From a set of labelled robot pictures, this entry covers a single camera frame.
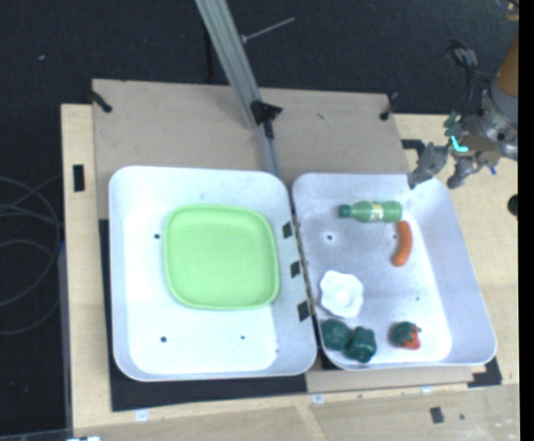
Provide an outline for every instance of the toy sausage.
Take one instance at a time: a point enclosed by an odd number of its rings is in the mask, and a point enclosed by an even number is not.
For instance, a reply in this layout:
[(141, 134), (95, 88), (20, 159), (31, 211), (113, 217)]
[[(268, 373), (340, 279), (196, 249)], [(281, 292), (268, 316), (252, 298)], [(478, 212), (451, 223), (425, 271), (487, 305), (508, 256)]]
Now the toy sausage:
[(403, 266), (407, 263), (414, 240), (412, 237), (412, 229), (407, 220), (400, 220), (397, 222), (397, 236), (399, 240), (399, 247), (392, 258), (392, 263), (396, 266)]

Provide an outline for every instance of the green bottle cap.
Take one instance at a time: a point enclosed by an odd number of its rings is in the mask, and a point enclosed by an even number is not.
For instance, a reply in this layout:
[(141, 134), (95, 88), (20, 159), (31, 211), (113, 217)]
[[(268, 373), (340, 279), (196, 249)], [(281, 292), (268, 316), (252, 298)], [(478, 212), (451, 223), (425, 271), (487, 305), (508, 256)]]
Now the green bottle cap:
[(338, 215), (342, 218), (350, 217), (350, 206), (343, 204), (338, 207)]

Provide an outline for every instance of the green pepper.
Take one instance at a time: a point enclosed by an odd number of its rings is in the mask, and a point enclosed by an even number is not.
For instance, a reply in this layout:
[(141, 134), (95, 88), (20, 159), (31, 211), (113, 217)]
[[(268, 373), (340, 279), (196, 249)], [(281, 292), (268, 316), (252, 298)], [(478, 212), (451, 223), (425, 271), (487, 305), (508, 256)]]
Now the green pepper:
[(351, 331), (344, 322), (328, 319), (321, 325), (324, 346), (328, 349), (342, 351), (350, 340)]
[(355, 328), (345, 350), (345, 355), (361, 363), (368, 363), (375, 353), (377, 353), (375, 333), (364, 327)]

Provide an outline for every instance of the green plate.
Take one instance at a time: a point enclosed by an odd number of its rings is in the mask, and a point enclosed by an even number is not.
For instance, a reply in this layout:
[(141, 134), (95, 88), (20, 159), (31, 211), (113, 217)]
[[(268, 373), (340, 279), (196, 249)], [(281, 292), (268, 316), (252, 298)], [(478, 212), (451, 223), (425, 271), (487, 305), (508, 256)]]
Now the green plate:
[(164, 246), (168, 287), (189, 307), (255, 309), (278, 294), (275, 237), (254, 210), (182, 206), (166, 219)]

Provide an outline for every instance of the black hinge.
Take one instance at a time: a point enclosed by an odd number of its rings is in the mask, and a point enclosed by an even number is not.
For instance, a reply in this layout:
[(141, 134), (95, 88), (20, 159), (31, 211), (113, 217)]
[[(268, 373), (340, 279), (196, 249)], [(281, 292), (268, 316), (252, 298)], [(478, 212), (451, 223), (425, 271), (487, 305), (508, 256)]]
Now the black hinge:
[(262, 124), (265, 129), (265, 135), (269, 139), (275, 139), (272, 121), (280, 114), (283, 108), (269, 105), (257, 99), (250, 104), (250, 109), (255, 117), (256, 125)]

